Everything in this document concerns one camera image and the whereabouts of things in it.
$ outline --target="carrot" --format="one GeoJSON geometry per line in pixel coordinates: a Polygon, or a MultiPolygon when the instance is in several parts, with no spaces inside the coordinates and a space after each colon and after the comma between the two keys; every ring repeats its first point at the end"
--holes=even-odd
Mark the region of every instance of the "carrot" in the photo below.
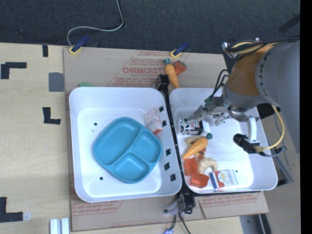
{"type": "Polygon", "coordinates": [[[179,87],[179,81],[177,79],[176,76],[176,71],[175,71],[175,67],[169,63],[170,59],[167,58],[165,59],[165,73],[169,76],[169,80],[171,82],[171,84],[175,87],[178,88],[179,87]]]}
{"type": "Polygon", "coordinates": [[[174,67],[175,67],[175,73],[177,76],[186,70],[185,64],[179,60],[174,62],[174,67]]]}
{"type": "Polygon", "coordinates": [[[187,159],[188,157],[198,153],[203,150],[208,145],[208,140],[206,137],[202,137],[197,139],[192,146],[186,151],[183,156],[183,159],[187,159]]]}

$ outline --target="white cable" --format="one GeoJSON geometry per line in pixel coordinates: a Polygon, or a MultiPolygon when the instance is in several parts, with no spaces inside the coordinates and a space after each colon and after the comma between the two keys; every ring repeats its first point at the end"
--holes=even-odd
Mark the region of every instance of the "white cable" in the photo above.
{"type": "Polygon", "coordinates": [[[121,24],[117,28],[115,28],[115,29],[99,29],[99,28],[89,27],[89,26],[79,26],[79,27],[73,28],[67,34],[67,41],[68,41],[69,45],[73,46],[71,44],[70,40],[69,40],[69,35],[71,34],[72,31],[74,31],[76,29],[93,29],[93,30],[99,30],[99,31],[104,31],[104,32],[112,32],[112,31],[116,31],[116,30],[120,29],[123,26],[123,17],[122,17],[122,12],[121,12],[121,8],[120,8],[120,5],[119,5],[119,2],[118,2],[118,0],[116,0],[116,1],[117,1],[119,15],[120,15],[120,18],[121,18],[121,24]]]}

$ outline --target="white tray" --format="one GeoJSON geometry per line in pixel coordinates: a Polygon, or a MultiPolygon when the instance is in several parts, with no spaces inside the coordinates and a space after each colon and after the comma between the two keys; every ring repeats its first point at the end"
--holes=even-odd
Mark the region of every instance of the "white tray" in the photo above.
{"type": "MultiPolygon", "coordinates": [[[[200,105],[204,104],[204,99],[211,95],[212,92],[213,89],[209,88],[177,88],[170,93],[171,110],[181,155],[188,149],[184,139],[189,136],[178,134],[178,119],[190,117],[200,105]]],[[[257,109],[250,110],[249,114],[258,116],[257,109]]],[[[248,135],[247,123],[240,123],[232,118],[225,120],[219,126],[216,126],[214,122],[215,120],[212,116],[207,116],[203,121],[204,130],[213,135],[213,138],[208,140],[206,157],[216,160],[218,170],[233,169],[238,184],[214,189],[211,179],[209,179],[208,185],[199,189],[190,186],[191,177],[185,176],[189,188],[199,194],[252,192],[273,189],[277,185],[277,174],[273,159],[258,154],[249,155],[233,142],[233,136],[237,133],[248,135]]],[[[260,120],[256,122],[256,131],[260,145],[268,146],[260,120]]]]}
{"type": "Polygon", "coordinates": [[[78,196],[100,202],[176,194],[182,186],[175,145],[163,95],[153,88],[80,87],[69,97],[74,183],[78,196]],[[115,119],[130,117],[145,125],[144,114],[162,108],[166,126],[156,136],[163,145],[158,164],[142,181],[121,182],[96,161],[93,145],[115,119]]]}

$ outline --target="black tape mark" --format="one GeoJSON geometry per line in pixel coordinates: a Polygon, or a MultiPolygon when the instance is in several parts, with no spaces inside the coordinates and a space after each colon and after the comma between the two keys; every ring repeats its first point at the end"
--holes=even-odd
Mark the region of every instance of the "black tape mark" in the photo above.
{"type": "Polygon", "coordinates": [[[23,212],[6,212],[6,199],[6,197],[0,197],[0,223],[23,221],[23,212]]]}
{"type": "Polygon", "coordinates": [[[297,23],[300,22],[300,14],[295,15],[292,19],[290,19],[287,23],[283,24],[278,28],[281,33],[286,33],[292,27],[294,27],[297,23]]]}
{"type": "Polygon", "coordinates": [[[1,64],[0,79],[9,79],[10,68],[27,68],[26,62],[6,62],[1,64]]]}
{"type": "Polygon", "coordinates": [[[48,45],[43,45],[42,46],[42,56],[43,57],[48,57],[49,56],[48,45]]]}
{"type": "Polygon", "coordinates": [[[51,119],[50,107],[43,107],[42,110],[43,110],[43,116],[44,116],[43,123],[60,125],[60,119],[51,119]]]}
{"type": "Polygon", "coordinates": [[[49,92],[64,91],[64,76],[61,73],[49,73],[49,92]]]}

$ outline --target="blue clip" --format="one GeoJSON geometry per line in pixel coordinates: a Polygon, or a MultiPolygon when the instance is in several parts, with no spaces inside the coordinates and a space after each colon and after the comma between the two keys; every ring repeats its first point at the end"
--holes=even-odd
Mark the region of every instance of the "blue clip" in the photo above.
{"type": "Polygon", "coordinates": [[[81,47],[84,46],[89,39],[90,37],[88,35],[82,37],[74,46],[69,49],[69,53],[76,55],[78,52],[80,52],[81,47]]]}
{"type": "Polygon", "coordinates": [[[170,56],[172,58],[177,58],[181,55],[181,52],[188,48],[190,44],[188,42],[183,43],[181,46],[179,46],[177,49],[174,49],[171,53],[170,56]]]}

